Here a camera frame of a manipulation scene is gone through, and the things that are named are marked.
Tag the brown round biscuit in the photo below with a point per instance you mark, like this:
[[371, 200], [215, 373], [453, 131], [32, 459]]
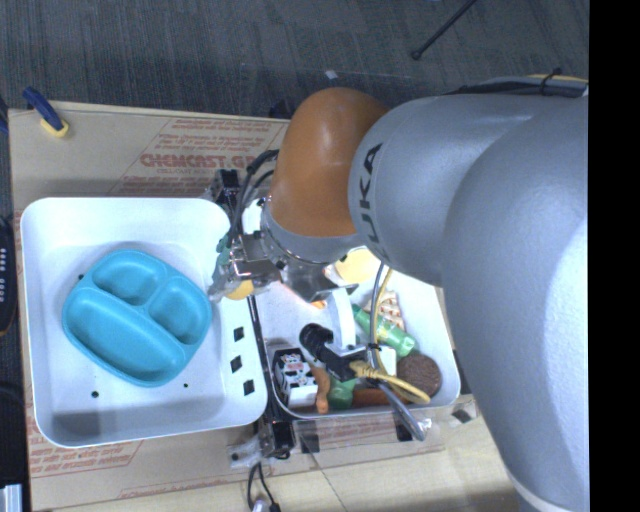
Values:
[[420, 374]]

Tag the pale toy bread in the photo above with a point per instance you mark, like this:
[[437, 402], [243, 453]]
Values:
[[392, 306]]

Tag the yellow round toy food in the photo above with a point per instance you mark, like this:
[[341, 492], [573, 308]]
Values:
[[242, 290]]

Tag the blue divided plate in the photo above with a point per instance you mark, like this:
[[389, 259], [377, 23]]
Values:
[[125, 325]]

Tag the yellow and white toy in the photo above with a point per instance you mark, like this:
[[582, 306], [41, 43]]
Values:
[[356, 267]]

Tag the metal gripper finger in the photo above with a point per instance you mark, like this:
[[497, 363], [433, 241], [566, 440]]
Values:
[[220, 285]]

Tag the green plastic bottle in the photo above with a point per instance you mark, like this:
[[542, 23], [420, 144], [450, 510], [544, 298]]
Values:
[[395, 334]]

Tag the black cylinder on white bracket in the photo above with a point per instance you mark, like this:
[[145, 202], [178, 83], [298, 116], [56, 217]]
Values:
[[327, 350]]

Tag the orange carrot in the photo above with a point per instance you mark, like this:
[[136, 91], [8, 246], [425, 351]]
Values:
[[322, 387]]

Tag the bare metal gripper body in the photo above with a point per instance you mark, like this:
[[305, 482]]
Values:
[[305, 279]]

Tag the white plastic tray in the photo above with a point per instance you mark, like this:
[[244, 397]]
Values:
[[440, 400], [65, 225]]

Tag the green toy vegetable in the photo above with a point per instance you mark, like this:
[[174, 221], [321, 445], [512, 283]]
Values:
[[342, 395]]

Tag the brown cardboard board red print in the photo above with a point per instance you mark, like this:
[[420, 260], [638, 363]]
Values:
[[150, 150]]

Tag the white printed carton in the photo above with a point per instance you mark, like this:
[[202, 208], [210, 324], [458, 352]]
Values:
[[295, 380]]

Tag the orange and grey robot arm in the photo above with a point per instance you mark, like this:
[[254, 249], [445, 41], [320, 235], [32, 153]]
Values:
[[450, 210]]

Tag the thin black and white rod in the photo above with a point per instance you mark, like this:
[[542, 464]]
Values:
[[260, 345]]

